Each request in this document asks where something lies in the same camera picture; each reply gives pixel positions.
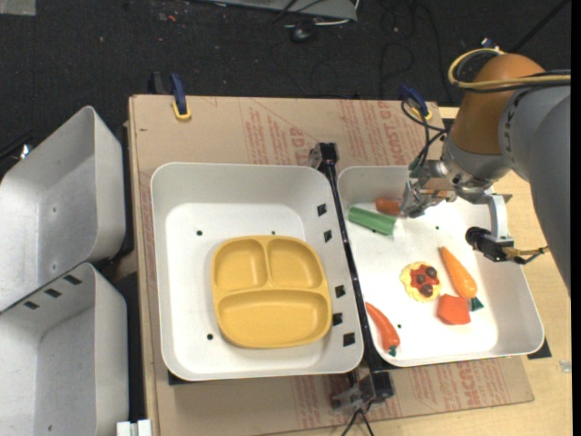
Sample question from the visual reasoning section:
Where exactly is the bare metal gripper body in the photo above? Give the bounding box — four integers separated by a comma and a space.
409, 158, 495, 207

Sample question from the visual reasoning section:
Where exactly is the red sausage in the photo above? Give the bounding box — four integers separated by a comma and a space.
374, 197, 403, 216

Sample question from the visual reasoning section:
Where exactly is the orange carrot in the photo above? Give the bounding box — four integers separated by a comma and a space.
438, 245, 485, 312

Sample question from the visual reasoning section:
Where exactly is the thin black rod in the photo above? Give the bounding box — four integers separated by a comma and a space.
322, 161, 385, 375

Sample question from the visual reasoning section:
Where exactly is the yellow pizza slice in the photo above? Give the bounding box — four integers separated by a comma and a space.
399, 261, 443, 303

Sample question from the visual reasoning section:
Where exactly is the orange wedge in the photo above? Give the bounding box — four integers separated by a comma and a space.
436, 292, 473, 326

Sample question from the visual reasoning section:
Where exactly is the orange chili pepper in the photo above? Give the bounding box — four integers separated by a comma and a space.
364, 301, 402, 358

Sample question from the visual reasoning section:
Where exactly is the white plastic tray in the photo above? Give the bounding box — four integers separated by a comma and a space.
149, 161, 366, 382
0, 262, 131, 436
336, 164, 547, 369
0, 104, 128, 313

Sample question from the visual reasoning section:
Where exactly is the yellow divided plate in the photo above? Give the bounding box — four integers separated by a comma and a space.
209, 234, 334, 350

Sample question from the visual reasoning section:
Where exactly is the black computer mouse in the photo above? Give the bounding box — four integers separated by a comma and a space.
290, 20, 317, 45

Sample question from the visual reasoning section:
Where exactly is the brown cardboard board red print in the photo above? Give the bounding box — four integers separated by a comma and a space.
128, 94, 537, 436

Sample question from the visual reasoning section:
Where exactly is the black cylinder on white bracket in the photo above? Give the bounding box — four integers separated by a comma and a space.
464, 193, 517, 263

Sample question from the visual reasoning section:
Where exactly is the black block with thin wires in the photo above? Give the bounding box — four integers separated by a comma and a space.
309, 142, 341, 173
330, 369, 396, 411

